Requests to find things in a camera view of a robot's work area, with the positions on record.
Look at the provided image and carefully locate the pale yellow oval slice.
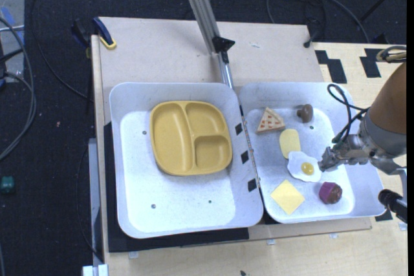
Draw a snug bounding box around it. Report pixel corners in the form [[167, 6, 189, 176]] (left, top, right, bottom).
[[278, 128, 302, 160]]

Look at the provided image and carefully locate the yellow divided plate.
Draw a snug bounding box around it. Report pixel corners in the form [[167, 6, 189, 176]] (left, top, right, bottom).
[[149, 100, 234, 177]]

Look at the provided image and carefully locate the brown toy mushroom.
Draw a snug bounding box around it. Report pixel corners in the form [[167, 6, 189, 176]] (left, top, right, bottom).
[[296, 103, 314, 124]]

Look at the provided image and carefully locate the toy pizza slice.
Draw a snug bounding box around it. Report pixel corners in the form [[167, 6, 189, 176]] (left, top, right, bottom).
[[255, 107, 287, 135]]

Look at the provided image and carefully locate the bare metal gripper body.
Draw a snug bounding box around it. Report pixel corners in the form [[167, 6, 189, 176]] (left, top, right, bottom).
[[332, 133, 370, 167]]

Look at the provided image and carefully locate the white plastic tray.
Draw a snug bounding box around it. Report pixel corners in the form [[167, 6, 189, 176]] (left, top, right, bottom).
[[238, 81, 387, 225], [109, 81, 265, 240]]

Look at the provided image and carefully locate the black cylinder on white bracket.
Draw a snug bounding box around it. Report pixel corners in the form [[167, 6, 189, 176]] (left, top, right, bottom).
[[378, 167, 408, 224]]

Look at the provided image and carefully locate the pale wood board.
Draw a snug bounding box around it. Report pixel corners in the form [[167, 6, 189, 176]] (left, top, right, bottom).
[[98, 16, 373, 242]]

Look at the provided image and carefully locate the thin black and white rod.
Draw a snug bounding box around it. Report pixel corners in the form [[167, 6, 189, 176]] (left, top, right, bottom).
[[239, 104, 263, 202]]

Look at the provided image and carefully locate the yellow toy cheese slice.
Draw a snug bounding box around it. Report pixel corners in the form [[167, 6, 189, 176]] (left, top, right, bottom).
[[270, 179, 306, 216]]

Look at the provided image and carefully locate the toy fried egg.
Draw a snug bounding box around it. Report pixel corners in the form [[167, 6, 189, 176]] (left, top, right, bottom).
[[287, 150, 323, 184]]

